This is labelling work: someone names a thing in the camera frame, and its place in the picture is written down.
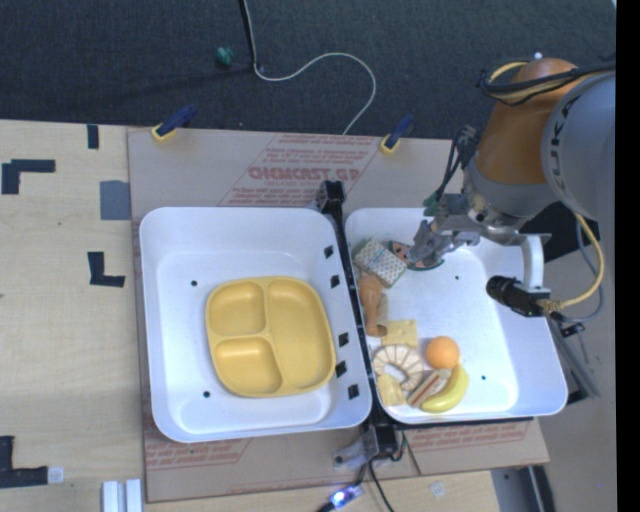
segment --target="orange fruit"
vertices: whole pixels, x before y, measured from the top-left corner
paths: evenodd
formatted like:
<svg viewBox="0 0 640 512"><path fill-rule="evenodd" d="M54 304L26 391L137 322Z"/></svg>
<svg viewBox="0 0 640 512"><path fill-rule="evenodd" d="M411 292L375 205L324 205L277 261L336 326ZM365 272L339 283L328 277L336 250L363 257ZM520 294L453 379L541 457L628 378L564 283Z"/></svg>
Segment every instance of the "orange fruit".
<svg viewBox="0 0 640 512"><path fill-rule="evenodd" d="M424 355L432 368L451 369L460 361L460 348L449 336L436 336L427 345Z"/></svg>

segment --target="toy banana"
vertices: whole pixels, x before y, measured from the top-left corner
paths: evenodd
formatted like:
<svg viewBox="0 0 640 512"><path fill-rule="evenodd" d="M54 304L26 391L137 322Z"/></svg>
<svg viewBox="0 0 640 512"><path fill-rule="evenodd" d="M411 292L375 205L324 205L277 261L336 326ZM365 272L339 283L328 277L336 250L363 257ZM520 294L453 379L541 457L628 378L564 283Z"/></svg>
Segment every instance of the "toy banana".
<svg viewBox="0 0 640 512"><path fill-rule="evenodd" d="M444 412L460 403L469 386L469 374L460 363L453 367L451 377L442 391L427 398L420 408L426 412Z"/></svg>

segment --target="yellow plate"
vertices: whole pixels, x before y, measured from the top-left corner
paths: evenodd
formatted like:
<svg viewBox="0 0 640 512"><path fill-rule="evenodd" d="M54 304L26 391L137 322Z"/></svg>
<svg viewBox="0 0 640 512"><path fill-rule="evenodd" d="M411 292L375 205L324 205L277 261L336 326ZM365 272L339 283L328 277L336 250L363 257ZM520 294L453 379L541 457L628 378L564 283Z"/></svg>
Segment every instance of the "yellow plate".
<svg viewBox="0 0 640 512"><path fill-rule="evenodd" d="M211 292L205 316L213 365L233 393L303 393L333 374L329 320L304 281L281 276L230 281Z"/></svg>

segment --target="blue and yellow clamp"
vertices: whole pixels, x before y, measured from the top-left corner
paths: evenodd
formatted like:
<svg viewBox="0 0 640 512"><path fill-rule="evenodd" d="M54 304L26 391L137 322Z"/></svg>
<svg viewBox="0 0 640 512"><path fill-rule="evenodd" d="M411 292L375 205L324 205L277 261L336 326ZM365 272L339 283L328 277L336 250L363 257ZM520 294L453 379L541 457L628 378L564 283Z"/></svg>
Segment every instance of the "blue and yellow clamp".
<svg viewBox="0 0 640 512"><path fill-rule="evenodd" d="M187 126L198 113L195 105L182 107L167 117L161 124L151 129L151 135L158 142L166 142L176 134L176 128Z"/></svg>
<svg viewBox="0 0 640 512"><path fill-rule="evenodd" d="M391 155L398 147L401 137L406 137L413 131L413 117L409 114L402 118L402 121L398 123L396 129L392 133L385 136L380 141L380 150L386 154Z"/></svg>

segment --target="pineapple ring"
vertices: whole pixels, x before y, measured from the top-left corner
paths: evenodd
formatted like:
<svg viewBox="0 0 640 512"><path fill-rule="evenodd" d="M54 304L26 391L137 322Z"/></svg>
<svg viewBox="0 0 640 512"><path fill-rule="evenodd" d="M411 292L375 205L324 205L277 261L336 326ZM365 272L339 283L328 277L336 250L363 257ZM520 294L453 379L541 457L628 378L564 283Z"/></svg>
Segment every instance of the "pineapple ring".
<svg viewBox="0 0 640 512"><path fill-rule="evenodd" d="M406 376L400 383L400 387L405 391L412 391L420 384L424 367L417 351L405 345L383 347L373 358L373 371L380 376L385 373L384 367L388 364Z"/></svg>

